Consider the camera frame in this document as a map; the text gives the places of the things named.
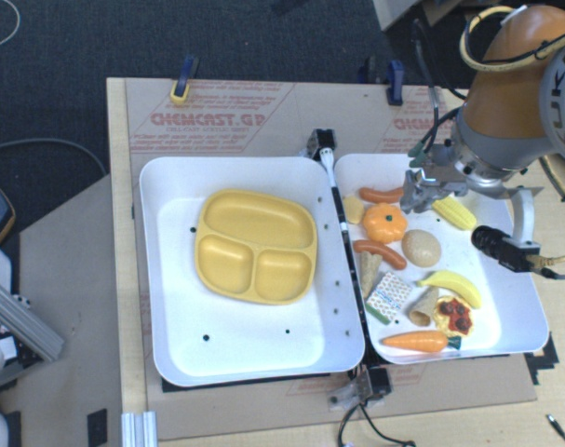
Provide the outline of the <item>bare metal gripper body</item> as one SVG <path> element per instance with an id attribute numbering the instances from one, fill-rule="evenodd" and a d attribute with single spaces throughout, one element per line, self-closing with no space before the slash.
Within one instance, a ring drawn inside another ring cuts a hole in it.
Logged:
<path id="1" fill-rule="evenodd" d="M 500 198 L 514 173 L 470 152 L 431 152 L 424 161 L 424 193 L 430 199 L 465 196 L 469 191 Z"/>

